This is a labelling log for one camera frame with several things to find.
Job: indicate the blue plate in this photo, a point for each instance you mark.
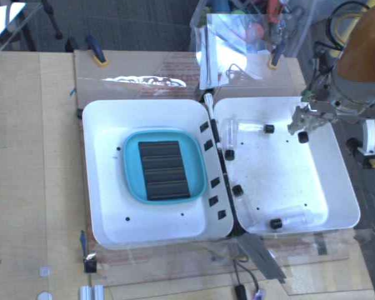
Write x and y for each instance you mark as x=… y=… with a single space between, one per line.
x=132 y=167

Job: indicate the black cylinder on white bracket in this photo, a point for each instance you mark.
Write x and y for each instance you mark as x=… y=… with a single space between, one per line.
x=370 y=136

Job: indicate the clear plastic storage bin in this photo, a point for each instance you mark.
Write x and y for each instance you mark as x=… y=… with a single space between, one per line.
x=253 y=8

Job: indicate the white plastic tray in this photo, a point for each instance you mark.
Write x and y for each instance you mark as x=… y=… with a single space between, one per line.
x=112 y=230
x=284 y=180

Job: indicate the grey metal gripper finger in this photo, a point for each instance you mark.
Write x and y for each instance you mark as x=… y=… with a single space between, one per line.
x=312 y=122
x=298 y=119

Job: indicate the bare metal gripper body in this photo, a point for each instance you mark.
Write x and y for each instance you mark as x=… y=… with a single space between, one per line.
x=328 y=111

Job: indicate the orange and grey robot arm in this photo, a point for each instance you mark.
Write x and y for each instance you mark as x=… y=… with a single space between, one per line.
x=359 y=48

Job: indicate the black ridged rack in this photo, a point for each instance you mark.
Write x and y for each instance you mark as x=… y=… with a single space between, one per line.
x=164 y=170

